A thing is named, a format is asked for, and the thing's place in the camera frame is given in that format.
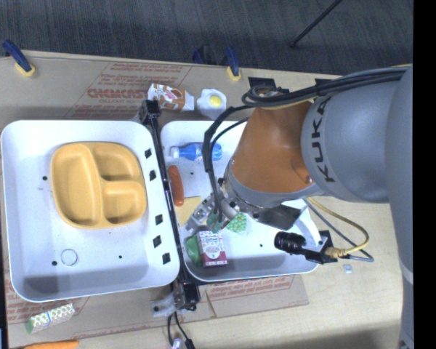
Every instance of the packaged item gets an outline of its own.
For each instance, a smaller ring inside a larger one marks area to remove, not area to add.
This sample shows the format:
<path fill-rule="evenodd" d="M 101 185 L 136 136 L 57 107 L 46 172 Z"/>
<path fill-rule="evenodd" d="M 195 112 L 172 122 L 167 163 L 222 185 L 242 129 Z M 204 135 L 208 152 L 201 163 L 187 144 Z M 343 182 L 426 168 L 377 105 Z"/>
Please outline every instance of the packaged item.
<path fill-rule="evenodd" d="M 227 264 L 221 231 L 214 233 L 211 230 L 199 230 L 195 236 L 201 253 L 202 268 Z"/>
<path fill-rule="evenodd" d="M 39 332 L 43 329 L 48 329 L 55 324 L 62 323 L 70 319 L 76 311 L 74 310 L 73 303 L 60 306 L 46 312 L 36 314 L 29 318 L 26 324 L 26 329 L 29 334 Z"/>
<path fill-rule="evenodd" d="M 216 89 L 203 89 L 202 95 L 197 99 L 197 110 L 202 115 L 215 120 L 226 110 L 225 94 Z"/>
<path fill-rule="evenodd" d="M 236 216 L 226 225 L 226 229 L 235 233 L 242 233 L 247 227 L 247 217 L 243 212 L 237 213 Z"/>
<path fill-rule="evenodd" d="M 199 268 L 202 266 L 201 252 L 198 248 L 197 235 L 191 236 L 186 241 L 187 255 L 190 257 L 194 265 Z"/>
<path fill-rule="evenodd" d="M 152 84 L 147 92 L 147 98 L 152 101 L 158 101 L 161 109 L 178 112 L 194 111 L 194 97 L 184 89 Z"/>
<path fill-rule="evenodd" d="M 186 158 L 191 161 L 202 161 L 203 143 L 190 143 L 185 146 L 174 146 L 170 148 L 169 155 L 173 159 Z M 211 150 L 212 160 L 220 160 L 223 157 L 223 149 L 219 143 L 215 143 Z"/>

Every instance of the tripod leg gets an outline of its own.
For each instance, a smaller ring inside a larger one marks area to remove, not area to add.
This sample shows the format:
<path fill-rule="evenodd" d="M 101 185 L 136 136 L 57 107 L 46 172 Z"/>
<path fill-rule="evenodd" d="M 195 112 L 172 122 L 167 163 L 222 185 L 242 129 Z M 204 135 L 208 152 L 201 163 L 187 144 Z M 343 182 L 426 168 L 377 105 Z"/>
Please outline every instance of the tripod leg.
<path fill-rule="evenodd" d="M 305 35 L 307 35 L 312 30 L 312 28 L 314 28 L 324 17 L 326 17 L 326 15 L 328 15 L 328 13 L 331 10 L 333 10 L 335 7 L 337 7 L 341 1 L 342 0 L 336 0 L 333 4 L 331 4 L 323 13 L 321 13 L 321 15 L 316 20 L 314 20 L 312 23 L 310 23 L 310 25 L 308 25 L 308 27 L 305 28 L 305 30 L 299 36 L 297 36 L 293 41 L 289 42 L 289 46 L 291 48 L 294 48 L 297 45 L 297 43 Z"/>

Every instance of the black cable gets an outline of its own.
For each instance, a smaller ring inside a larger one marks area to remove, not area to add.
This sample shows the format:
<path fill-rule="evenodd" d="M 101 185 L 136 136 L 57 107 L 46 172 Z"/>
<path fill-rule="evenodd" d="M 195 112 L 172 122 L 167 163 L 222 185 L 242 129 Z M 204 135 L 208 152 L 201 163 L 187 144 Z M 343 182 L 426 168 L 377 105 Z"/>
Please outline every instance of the black cable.
<path fill-rule="evenodd" d="M 343 233 L 341 233 L 339 230 L 337 230 L 319 211 L 317 211 L 317 209 L 307 199 L 304 199 L 304 202 L 320 218 L 320 220 L 322 220 L 325 224 L 327 224 L 327 226 L 330 229 L 332 229 L 332 231 L 334 231 L 338 236 L 343 238 L 346 242 L 348 242 L 352 246 L 357 246 L 357 244 L 355 244 L 353 241 L 351 241 L 349 238 L 347 238 Z M 367 253 L 367 251 L 364 251 L 363 249 L 361 249 L 360 252 L 362 252 L 367 258 L 352 256 L 352 255 L 348 255 L 349 257 L 342 257 L 342 258 L 348 258 L 348 259 L 358 260 L 358 261 L 368 261 L 368 262 L 373 262 L 375 260 L 373 258 L 373 256 L 371 256 L 369 253 Z"/>
<path fill-rule="evenodd" d="M 174 320 L 176 321 L 176 324 L 179 330 L 181 331 L 181 333 L 183 334 L 184 338 L 186 340 L 189 340 L 189 337 L 187 337 L 186 333 L 184 332 L 184 329 L 182 329 L 181 325 L 179 324 L 179 319 L 177 318 L 177 311 L 174 312 Z"/>
<path fill-rule="evenodd" d="M 184 338 L 185 338 L 185 345 L 186 345 L 186 348 L 187 348 L 187 349 L 195 349 L 195 346 L 194 346 L 194 344 L 193 344 L 193 341 L 192 341 L 189 337 L 187 337 L 186 333 L 184 332 L 184 329 L 182 329 L 181 325 L 179 324 L 179 319 L 177 318 L 177 311 L 175 311 L 175 312 L 172 313 L 170 316 L 168 316 L 168 320 L 167 320 L 167 326 L 168 326 L 168 341 L 169 341 L 169 344 L 170 344 L 171 346 L 173 346 L 173 344 L 174 344 L 173 337 L 171 336 L 171 319 L 173 318 L 173 316 L 174 316 L 174 320 L 176 321 L 176 325 L 177 325 L 177 327 L 178 327 L 179 330 L 181 331 L 182 336 L 184 336 Z"/>
<path fill-rule="evenodd" d="M 253 106 L 239 106 L 237 108 L 235 107 L 229 107 L 225 111 L 223 111 L 213 122 L 213 124 L 205 131 L 205 134 L 203 136 L 203 146 L 202 146 L 202 155 L 203 155 L 203 166 L 205 168 L 205 172 L 209 174 L 209 180 L 211 189 L 213 190 L 214 195 L 214 208 L 213 213 L 217 216 L 215 217 L 215 220 L 218 222 L 221 222 L 223 219 L 223 212 L 220 202 L 220 195 L 217 187 L 217 181 L 215 179 L 215 173 L 213 168 L 213 157 L 212 157 L 212 149 L 211 149 L 211 139 L 214 136 L 214 134 L 217 132 L 218 127 L 221 125 L 221 123 L 231 114 L 246 110 L 248 108 L 251 108 Z"/>
<path fill-rule="evenodd" d="M 224 135 L 225 133 L 229 132 L 232 128 L 237 127 L 238 125 L 241 125 L 242 123 L 245 123 L 248 121 L 249 118 L 241 119 L 240 121 L 235 122 L 233 125 L 230 125 L 228 128 L 223 129 L 214 139 L 211 141 L 211 150 L 213 151 L 213 147 L 215 146 L 215 143 L 217 143 L 218 139 Z"/>
<path fill-rule="evenodd" d="M 173 318 L 172 314 L 170 316 L 168 316 L 168 320 L 166 321 L 166 323 L 167 323 L 167 327 L 168 327 L 168 341 L 169 341 L 169 344 L 171 346 L 173 346 L 174 341 L 173 341 L 173 338 L 171 337 L 171 318 Z"/>
<path fill-rule="evenodd" d="M 387 81 L 398 81 L 402 78 L 402 75 L 407 71 L 407 69 L 408 68 L 386 68 L 375 71 L 364 71 L 362 73 L 350 74 L 348 76 L 337 78 L 326 83 L 300 89 L 295 92 L 272 97 L 262 97 L 259 94 L 259 90 L 268 90 L 268 86 L 257 85 L 255 87 L 252 87 L 242 97 L 242 102 L 244 105 L 254 107 L 290 105 L 291 103 L 296 103 L 317 96 L 324 96 L 328 93 L 341 92 L 348 89 L 364 87 L 366 85 L 378 84 Z"/>

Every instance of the blue bottle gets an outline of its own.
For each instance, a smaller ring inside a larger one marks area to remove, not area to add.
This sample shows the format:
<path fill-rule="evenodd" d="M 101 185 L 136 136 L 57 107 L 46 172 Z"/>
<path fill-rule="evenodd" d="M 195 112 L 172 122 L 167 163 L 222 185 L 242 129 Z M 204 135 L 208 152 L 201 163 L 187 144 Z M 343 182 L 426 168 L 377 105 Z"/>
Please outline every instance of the blue bottle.
<path fill-rule="evenodd" d="M 186 158 L 191 161 L 202 161 L 202 145 L 203 143 L 190 143 L 189 145 L 173 147 L 169 154 L 173 159 Z M 213 160 L 220 160 L 223 157 L 223 149 L 219 143 L 215 143 L 211 151 Z"/>

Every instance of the yellow cable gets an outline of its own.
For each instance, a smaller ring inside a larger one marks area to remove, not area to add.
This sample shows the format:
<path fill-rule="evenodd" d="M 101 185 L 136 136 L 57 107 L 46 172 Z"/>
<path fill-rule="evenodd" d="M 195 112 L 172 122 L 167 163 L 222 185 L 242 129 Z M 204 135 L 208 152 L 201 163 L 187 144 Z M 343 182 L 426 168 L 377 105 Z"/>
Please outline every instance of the yellow cable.
<path fill-rule="evenodd" d="M 362 228 L 357 223 L 347 219 L 346 217 L 343 217 L 340 214 L 337 214 L 337 213 L 331 211 L 329 208 L 326 208 L 324 205 L 318 203 L 313 198 L 307 198 L 307 200 L 311 204 L 313 204 L 314 206 L 317 206 L 319 209 L 321 209 L 324 212 L 330 214 L 331 216 L 334 216 L 335 218 L 348 223 L 349 225 L 353 226 L 354 228 L 357 228 L 358 230 L 360 230 L 363 233 L 363 235 L 366 238 L 365 241 L 362 244 L 359 244 L 358 246 L 355 246 L 355 247 L 352 247 L 352 248 L 340 249 L 340 248 L 336 248 L 336 247 L 329 247 L 329 248 L 327 248 L 327 250 L 325 252 L 328 256 L 333 257 L 333 258 L 343 257 L 343 256 L 346 256 L 346 255 L 351 254 L 353 252 L 360 251 L 361 249 L 366 247 L 366 245 L 368 244 L 368 242 L 370 240 L 370 236 L 368 235 L 367 231 L 364 228 Z"/>
<path fill-rule="evenodd" d="M 290 108 L 290 107 L 292 107 L 292 106 L 298 105 L 298 104 L 303 103 L 303 102 L 309 102 L 309 101 L 313 100 L 313 98 L 314 98 L 314 97 L 307 98 L 307 99 L 305 99 L 305 100 L 296 101 L 296 102 L 293 102 L 293 103 L 288 103 L 287 105 L 265 106 L 265 107 L 262 106 L 262 108 L 265 108 L 265 109 L 267 109 L 267 110 L 277 110 L 277 109 L 279 109 L 279 108 Z"/>

